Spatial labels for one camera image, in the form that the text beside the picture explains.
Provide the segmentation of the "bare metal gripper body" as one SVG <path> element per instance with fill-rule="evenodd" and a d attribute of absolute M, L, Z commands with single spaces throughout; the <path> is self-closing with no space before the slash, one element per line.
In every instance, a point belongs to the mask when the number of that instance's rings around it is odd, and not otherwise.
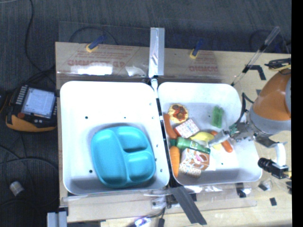
<path fill-rule="evenodd" d="M 250 122 L 234 123 L 229 127 L 230 137 L 236 141 L 242 141 L 246 138 L 253 140 L 258 132 L 254 124 Z"/>

